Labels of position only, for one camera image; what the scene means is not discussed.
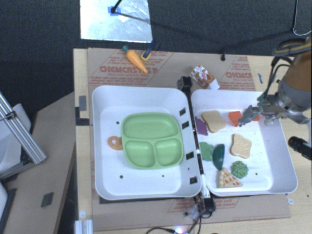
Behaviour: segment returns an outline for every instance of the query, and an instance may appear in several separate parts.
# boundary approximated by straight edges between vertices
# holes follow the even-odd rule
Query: green plate
[[[128,162],[139,169],[172,167],[183,158],[180,127],[168,114],[127,116],[121,124],[121,139]]]

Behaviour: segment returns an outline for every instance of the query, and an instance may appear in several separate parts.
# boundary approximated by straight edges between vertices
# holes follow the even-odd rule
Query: robotic arm
[[[282,42],[274,49],[275,56],[271,66],[268,87],[257,99],[257,107],[249,106],[238,119],[240,126],[255,119],[258,114],[265,116],[265,124],[270,125],[278,118],[289,118],[298,124],[307,124],[309,142],[297,137],[289,139],[289,146],[311,160],[311,119],[306,118],[303,112],[311,108],[311,38],[307,40],[289,40]],[[295,56],[292,61],[287,56]],[[275,75],[281,64],[275,67],[280,59],[289,62],[289,69],[281,81],[278,81],[278,90],[274,95],[268,95],[269,88],[275,80]]]

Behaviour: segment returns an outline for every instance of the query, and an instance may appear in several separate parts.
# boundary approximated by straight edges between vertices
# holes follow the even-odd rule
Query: toy donut
[[[122,150],[121,137],[110,136],[107,140],[108,145],[115,150]]]

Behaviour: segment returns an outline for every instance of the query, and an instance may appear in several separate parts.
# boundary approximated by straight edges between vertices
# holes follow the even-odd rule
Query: metal sheet
[[[147,0],[80,0],[82,39],[151,42],[153,40]]]

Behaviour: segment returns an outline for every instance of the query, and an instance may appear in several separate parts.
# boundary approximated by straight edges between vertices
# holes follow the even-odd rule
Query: toy carrot
[[[123,46],[122,50],[127,53],[128,60],[138,69],[142,70],[144,73],[147,74],[147,69],[143,62],[141,61],[140,57],[136,54],[134,50],[129,50],[128,46]]]

